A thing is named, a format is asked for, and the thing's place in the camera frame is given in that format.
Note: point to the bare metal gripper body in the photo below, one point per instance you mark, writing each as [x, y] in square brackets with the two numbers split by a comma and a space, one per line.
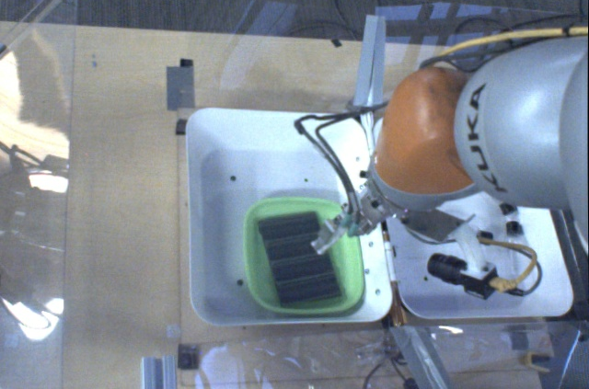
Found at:
[370, 214]

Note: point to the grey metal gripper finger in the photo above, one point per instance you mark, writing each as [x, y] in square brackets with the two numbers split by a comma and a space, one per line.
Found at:
[327, 236]

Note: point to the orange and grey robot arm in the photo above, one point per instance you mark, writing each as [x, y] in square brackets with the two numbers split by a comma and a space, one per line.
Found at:
[506, 125]

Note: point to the black ribbed rectangular block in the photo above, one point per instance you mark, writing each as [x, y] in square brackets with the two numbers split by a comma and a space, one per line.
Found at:
[299, 263]

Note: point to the green square bowl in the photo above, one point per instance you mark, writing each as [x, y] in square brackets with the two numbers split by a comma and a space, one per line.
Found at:
[352, 267]

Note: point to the white plastic tray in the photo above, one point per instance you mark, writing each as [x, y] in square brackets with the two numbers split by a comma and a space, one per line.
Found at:
[221, 212]
[428, 300]

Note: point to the black cylinder on white bracket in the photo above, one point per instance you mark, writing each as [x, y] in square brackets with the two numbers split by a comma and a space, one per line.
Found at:
[448, 269]

